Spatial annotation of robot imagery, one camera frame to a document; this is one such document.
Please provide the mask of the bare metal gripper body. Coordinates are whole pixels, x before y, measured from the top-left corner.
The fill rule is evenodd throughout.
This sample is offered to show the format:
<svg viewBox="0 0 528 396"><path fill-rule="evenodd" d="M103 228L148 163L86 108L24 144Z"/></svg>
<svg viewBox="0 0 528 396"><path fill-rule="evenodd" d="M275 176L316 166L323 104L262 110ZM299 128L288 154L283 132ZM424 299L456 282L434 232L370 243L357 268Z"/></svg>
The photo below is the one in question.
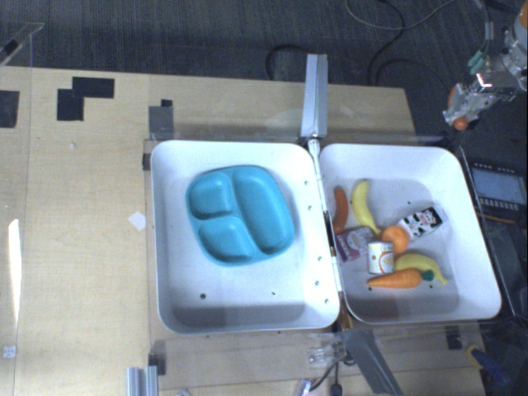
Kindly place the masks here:
<svg viewBox="0 0 528 396"><path fill-rule="evenodd" d="M512 101L527 91L527 31L505 31L498 54L480 55L472 66L477 105Z"/></svg>

